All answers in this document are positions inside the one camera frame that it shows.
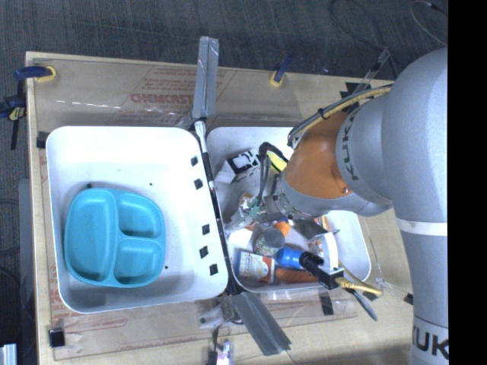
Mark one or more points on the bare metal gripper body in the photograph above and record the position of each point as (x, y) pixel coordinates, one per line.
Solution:
(274, 208)

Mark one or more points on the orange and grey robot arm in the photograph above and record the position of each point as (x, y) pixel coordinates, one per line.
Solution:
(380, 158)

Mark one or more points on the orange bottle cap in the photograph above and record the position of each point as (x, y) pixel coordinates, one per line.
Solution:
(283, 227)

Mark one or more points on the orange and white packet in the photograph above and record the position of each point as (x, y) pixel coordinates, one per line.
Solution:
(247, 204)

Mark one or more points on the green can with grey top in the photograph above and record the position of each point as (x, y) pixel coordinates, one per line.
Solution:
(268, 242)

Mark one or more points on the white paper packet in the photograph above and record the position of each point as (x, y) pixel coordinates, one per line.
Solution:
(240, 238)

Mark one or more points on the blue bottle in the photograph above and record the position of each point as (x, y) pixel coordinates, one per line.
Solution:
(289, 258)

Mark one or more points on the black and white carton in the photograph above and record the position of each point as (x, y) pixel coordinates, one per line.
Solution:
(243, 164)

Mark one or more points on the orange carrot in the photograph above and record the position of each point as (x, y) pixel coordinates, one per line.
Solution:
(295, 276)

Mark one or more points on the white plastic tray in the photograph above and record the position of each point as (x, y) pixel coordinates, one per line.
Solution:
(114, 154)
(354, 257)

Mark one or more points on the brown cardboard board red print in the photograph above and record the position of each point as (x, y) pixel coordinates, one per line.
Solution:
(167, 86)

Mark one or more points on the blue divided plate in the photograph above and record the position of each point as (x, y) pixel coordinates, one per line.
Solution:
(114, 238)

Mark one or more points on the black cylinder on white bracket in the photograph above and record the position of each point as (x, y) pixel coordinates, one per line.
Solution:
(319, 269)

